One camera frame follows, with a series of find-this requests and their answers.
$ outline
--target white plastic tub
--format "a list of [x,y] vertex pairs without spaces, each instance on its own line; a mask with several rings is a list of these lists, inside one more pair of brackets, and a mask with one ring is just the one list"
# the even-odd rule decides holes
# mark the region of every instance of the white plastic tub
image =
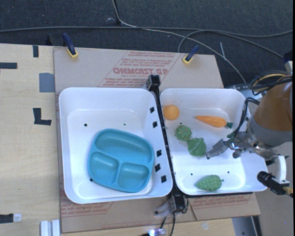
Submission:
[[[166,196],[172,189],[162,128],[154,96],[141,88],[67,88],[59,96],[64,190],[79,204]],[[88,174],[95,135],[117,129],[146,139],[154,149],[147,186],[136,193],[96,184]]]
[[[234,159],[234,151],[228,149],[223,154],[210,160],[204,157],[190,155],[187,144],[175,136],[175,130],[180,125],[188,126],[192,138],[204,138],[207,150],[210,150],[220,139],[237,128],[240,120],[244,96],[234,89],[189,89],[170,88],[160,95],[162,106],[176,105],[180,115],[176,120],[165,120],[175,180],[178,188],[187,195],[226,194],[239,192],[256,192],[266,189],[257,180],[260,171],[267,172],[263,158],[254,153],[243,153]],[[213,115],[224,117],[233,122],[233,129],[216,128],[205,124],[195,116]],[[224,181],[219,190],[208,192],[200,190],[195,183],[206,175],[218,175]]]

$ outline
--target cardboard sheet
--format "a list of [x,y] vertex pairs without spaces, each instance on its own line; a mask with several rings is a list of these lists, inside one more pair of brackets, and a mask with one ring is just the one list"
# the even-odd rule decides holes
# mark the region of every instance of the cardboard sheet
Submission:
[[[192,62],[185,65],[182,62],[185,54],[83,48],[77,51],[79,56],[72,59],[65,48],[54,48],[61,231],[69,233],[159,225],[163,218],[155,217],[153,210],[166,202],[166,197],[88,205],[75,204],[66,197],[59,94],[69,87],[141,88],[150,74],[160,76],[161,91],[166,88],[223,88],[215,57],[195,55]],[[177,222],[260,214],[254,194],[191,198],[189,202],[187,213],[179,214]]]

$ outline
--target green leaf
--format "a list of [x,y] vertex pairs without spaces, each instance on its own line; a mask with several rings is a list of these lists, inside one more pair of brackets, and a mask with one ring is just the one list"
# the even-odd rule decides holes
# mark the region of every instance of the green leaf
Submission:
[[193,156],[204,156],[207,146],[203,138],[193,138],[187,141],[188,151]]

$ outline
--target orange ball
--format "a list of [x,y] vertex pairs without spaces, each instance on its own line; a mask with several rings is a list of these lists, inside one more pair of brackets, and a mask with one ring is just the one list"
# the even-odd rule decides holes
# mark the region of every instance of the orange ball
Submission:
[[179,116],[179,108],[175,105],[167,105],[163,108],[163,115],[167,120],[175,120]]

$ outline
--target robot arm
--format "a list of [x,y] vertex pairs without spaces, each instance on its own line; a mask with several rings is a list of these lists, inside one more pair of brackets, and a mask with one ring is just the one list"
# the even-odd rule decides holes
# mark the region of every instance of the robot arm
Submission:
[[[266,93],[261,102],[247,98],[238,128],[228,135],[228,140],[221,139],[210,151],[206,152],[207,159],[218,156],[228,150],[234,150],[233,157],[238,158],[243,152],[254,152],[269,163],[277,164],[277,174],[274,177],[268,173],[259,173],[258,180],[278,195],[286,194],[288,181],[286,176],[285,157],[277,155],[273,148],[285,142],[293,141],[293,81],[291,75],[281,75],[281,78],[270,87],[252,85]],[[248,102],[258,104],[252,117],[246,120]],[[247,121],[245,131],[239,131]]]

